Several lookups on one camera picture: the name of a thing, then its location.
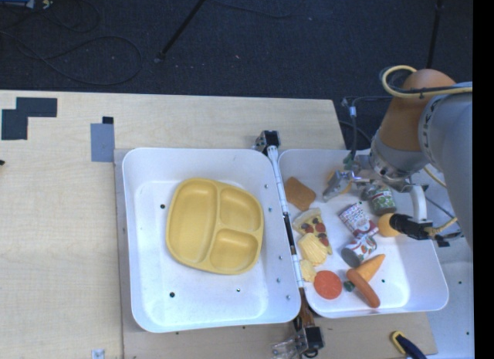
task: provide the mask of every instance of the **yellow cable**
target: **yellow cable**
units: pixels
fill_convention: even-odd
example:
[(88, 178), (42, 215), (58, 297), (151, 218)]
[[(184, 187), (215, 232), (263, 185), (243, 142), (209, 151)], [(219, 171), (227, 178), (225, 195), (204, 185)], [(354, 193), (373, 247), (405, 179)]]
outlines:
[(438, 182), (443, 188), (446, 187), (446, 183), (444, 183), (441, 179), (439, 179), (434, 173), (429, 170), (427, 167), (424, 167), (424, 171), (427, 172), (427, 174), (434, 179), (436, 182)]
[(427, 232), (428, 235), (435, 235), (440, 232), (442, 232), (444, 229), (448, 228), (450, 225), (455, 223), (458, 220), (458, 218), (454, 217), (449, 220), (449, 222), (446, 222), (444, 225), (439, 226), (439, 227), (425, 227), (424, 231)]
[(422, 90), (420, 89), (414, 89), (416, 90), (416, 93), (402, 93), (397, 90), (393, 90), (389, 87), (387, 84), (387, 76), (390, 73), (393, 73), (394, 71), (398, 71), (400, 69), (406, 69), (407, 71), (410, 72), (416, 72), (417, 70), (411, 66), (392, 66), (391, 68), (388, 68), (384, 71), (381, 82), (383, 85), (383, 88), (391, 94), (392, 96), (395, 97), (400, 97), (400, 98), (419, 98), (422, 96), (439, 96), (442, 94), (463, 94), (463, 93), (473, 93), (473, 87), (472, 86), (465, 86), (465, 87), (450, 87), (448, 89), (444, 90), (432, 90), (428, 91), (427, 88), (424, 88)]

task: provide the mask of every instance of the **yellow plate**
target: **yellow plate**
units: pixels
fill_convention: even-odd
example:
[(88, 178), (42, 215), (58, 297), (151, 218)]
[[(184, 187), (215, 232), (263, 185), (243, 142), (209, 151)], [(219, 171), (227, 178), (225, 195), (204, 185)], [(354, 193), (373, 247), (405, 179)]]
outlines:
[(212, 273), (240, 274), (259, 257), (264, 216), (257, 198), (220, 181), (179, 184), (167, 217), (166, 243), (180, 263)]

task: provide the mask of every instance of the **toy carrot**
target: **toy carrot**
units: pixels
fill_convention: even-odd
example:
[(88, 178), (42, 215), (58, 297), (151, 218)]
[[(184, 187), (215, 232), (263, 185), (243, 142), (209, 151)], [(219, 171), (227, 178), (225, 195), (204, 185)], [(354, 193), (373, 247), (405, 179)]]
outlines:
[(356, 269), (347, 271), (347, 278), (356, 286), (357, 289), (364, 295), (367, 303), (372, 308), (378, 308), (381, 305), (379, 296), (374, 292), (372, 286), (366, 281)]
[[(355, 270), (360, 274), (362, 278), (369, 282), (374, 274), (379, 270), (379, 267), (381, 267), (381, 264), (384, 261), (385, 257), (386, 255), (383, 253), (371, 257), (370, 259), (367, 259), (365, 262), (360, 264)], [(351, 292), (355, 289), (355, 285), (351, 281), (345, 281), (343, 285), (345, 286), (345, 290), (347, 290), (348, 292)]]

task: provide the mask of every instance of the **toy bread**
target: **toy bread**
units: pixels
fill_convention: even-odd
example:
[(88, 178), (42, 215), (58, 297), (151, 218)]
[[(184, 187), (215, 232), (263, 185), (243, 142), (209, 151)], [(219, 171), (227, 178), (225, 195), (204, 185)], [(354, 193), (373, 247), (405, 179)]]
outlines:
[(302, 278), (304, 281), (314, 282), (314, 278), (316, 278), (317, 271), (310, 260), (308, 259), (300, 260), (300, 272), (302, 273)]
[(297, 178), (290, 177), (285, 183), (285, 196), (286, 200), (300, 211), (306, 211), (316, 199), (316, 192)]

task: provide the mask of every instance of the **orange toy food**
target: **orange toy food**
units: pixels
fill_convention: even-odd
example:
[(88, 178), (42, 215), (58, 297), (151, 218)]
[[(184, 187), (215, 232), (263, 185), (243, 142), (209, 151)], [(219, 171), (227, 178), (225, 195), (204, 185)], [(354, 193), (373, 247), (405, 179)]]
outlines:
[(300, 211), (306, 211), (316, 199), (316, 192), (305, 186), (295, 177), (290, 177), (285, 183), (285, 196), (288, 202)]
[(391, 219), (391, 216), (393, 215), (394, 214), (392, 213), (384, 214), (377, 221), (377, 227), (379, 228), (379, 233), (383, 237), (395, 237), (396, 235), (400, 234), (398, 230), (393, 229), (389, 224), (389, 219)]
[(317, 272), (314, 278), (314, 289), (325, 299), (336, 299), (343, 290), (340, 277), (328, 269)]
[(372, 308), (378, 308), (381, 305), (379, 296), (374, 292), (374, 289), (372, 289), (372, 286), (369, 285), (369, 282), (366, 281), (356, 269), (349, 269), (347, 271), (347, 278), (364, 295), (369, 306)]
[[(379, 270), (379, 267), (381, 267), (385, 257), (386, 255), (383, 253), (371, 257), (360, 264), (355, 270), (362, 276), (362, 278), (369, 282), (374, 274)], [(355, 288), (355, 285), (351, 281), (345, 281), (343, 286), (346, 290), (348, 290), (348, 292), (351, 292)]]

